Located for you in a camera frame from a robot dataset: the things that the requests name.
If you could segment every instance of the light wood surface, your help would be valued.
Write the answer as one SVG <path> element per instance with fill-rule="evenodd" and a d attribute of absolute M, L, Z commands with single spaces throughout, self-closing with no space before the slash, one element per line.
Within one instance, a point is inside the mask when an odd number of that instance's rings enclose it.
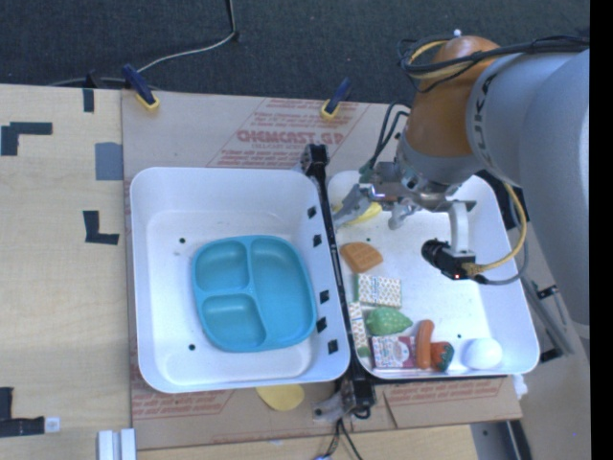
<path fill-rule="evenodd" d="M 94 459 L 100 430 L 130 427 L 124 182 L 96 180 L 95 145 L 122 143 L 118 91 L 0 85 L 0 126 L 53 124 L 0 156 L 0 386 L 12 416 L 58 416 L 61 432 L 0 439 L 0 459 Z M 82 212 L 100 212 L 117 245 L 85 242 Z M 476 459 L 468 425 L 359 433 L 365 460 Z M 140 459 L 296 458 L 329 437 L 141 451 Z M 354 458 L 345 440 L 335 460 Z"/>

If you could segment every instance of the white ball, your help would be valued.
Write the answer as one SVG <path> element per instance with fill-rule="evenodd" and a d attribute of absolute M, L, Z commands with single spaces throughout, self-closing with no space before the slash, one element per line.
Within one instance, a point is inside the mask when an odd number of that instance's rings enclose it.
<path fill-rule="evenodd" d="M 472 340 L 464 352 L 464 365 L 474 370 L 488 370 L 502 361 L 502 346 L 492 337 Z"/>

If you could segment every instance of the cardboard box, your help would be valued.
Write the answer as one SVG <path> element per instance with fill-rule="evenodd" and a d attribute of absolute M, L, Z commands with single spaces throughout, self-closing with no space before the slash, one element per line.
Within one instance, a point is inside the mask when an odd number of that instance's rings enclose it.
<path fill-rule="evenodd" d="M 328 174 L 354 170 L 370 156 L 385 104 L 343 103 L 322 122 L 317 101 L 205 96 L 159 92 L 160 107 L 144 109 L 124 91 L 125 244 L 131 331 L 132 421 L 139 449 L 159 449 L 330 434 L 313 406 L 328 399 L 334 383 L 305 385 L 305 400 L 289 412 L 274 411 L 255 389 L 164 394 L 140 376 L 135 337 L 129 185 L 148 167 L 293 169 L 306 145 L 329 148 Z M 394 148 L 380 155 L 390 160 Z M 412 381 L 378 385 L 366 420 L 353 432 L 499 421 L 521 417 L 512 378 Z"/>

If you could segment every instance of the blue divided plate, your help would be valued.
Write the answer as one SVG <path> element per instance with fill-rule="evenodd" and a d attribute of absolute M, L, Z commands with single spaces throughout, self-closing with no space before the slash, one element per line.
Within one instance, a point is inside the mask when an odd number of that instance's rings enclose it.
<path fill-rule="evenodd" d="M 204 332 L 221 350 L 293 346 L 315 327 L 313 289 L 302 257 L 273 236 L 232 237 L 200 247 L 192 285 Z"/>

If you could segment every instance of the blue clamp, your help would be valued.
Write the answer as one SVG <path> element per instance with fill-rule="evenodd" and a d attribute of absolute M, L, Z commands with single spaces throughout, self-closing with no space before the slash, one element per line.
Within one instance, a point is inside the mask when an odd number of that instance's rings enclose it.
<path fill-rule="evenodd" d="M 334 95 L 324 102 L 320 110 L 322 118 L 333 119 L 338 112 L 338 106 L 342 101 L 345 101 L 352 92 L 352 83 L 348 78 L 344 78 L 341 84 L 334 92 Z"/>
<path fill-rule="evenodd" d="M 131 87 L 136 91 L 136 99 L 147 109 L 155 109 L 160 105 L 159 99 L 157 99 L 152 93 L 151 89 L 147 85 L 147 82 L 143 76 L 130 64 L 124 65 L 122 68 L 122 74 L 128 81 Z"/>

